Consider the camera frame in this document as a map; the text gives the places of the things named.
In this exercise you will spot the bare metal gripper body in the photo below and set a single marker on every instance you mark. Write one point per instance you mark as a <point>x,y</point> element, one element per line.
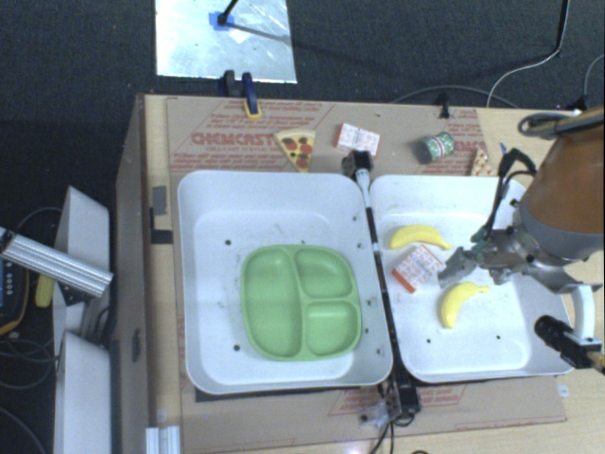
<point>513,253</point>

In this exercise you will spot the green divided plate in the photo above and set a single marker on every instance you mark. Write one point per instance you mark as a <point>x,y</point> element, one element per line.
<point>283,301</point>

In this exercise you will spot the brown cardboard board red print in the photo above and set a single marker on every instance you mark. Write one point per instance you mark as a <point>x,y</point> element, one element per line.
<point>227,135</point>

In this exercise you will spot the white and red carton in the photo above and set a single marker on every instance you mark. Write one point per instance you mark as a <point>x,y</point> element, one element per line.
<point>357,139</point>

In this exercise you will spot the white plastic tray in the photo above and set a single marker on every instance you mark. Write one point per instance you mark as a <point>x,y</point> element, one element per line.
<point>482,348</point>
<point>217,338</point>

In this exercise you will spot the toy pizza slice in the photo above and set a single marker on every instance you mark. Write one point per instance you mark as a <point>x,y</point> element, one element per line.
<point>298,147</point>

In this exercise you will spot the thin black and white rod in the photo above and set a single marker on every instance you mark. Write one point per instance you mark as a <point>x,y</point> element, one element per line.
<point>380,272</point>

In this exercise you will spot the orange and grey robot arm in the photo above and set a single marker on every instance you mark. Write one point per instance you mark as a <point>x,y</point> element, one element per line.
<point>572,178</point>

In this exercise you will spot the white and orange carton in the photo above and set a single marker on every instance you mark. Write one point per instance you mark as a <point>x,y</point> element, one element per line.
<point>416,268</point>

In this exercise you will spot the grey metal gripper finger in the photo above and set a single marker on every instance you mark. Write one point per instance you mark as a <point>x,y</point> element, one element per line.
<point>502,276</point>
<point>456,267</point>

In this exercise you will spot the yellow banana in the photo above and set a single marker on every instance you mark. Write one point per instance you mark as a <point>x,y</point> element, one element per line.
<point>454,303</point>
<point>416,235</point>

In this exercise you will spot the black cylinder on white bracket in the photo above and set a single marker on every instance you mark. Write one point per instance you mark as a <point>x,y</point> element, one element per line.
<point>562,336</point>

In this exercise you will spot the green and white can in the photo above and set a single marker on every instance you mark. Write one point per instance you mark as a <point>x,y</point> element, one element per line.
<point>437,147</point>

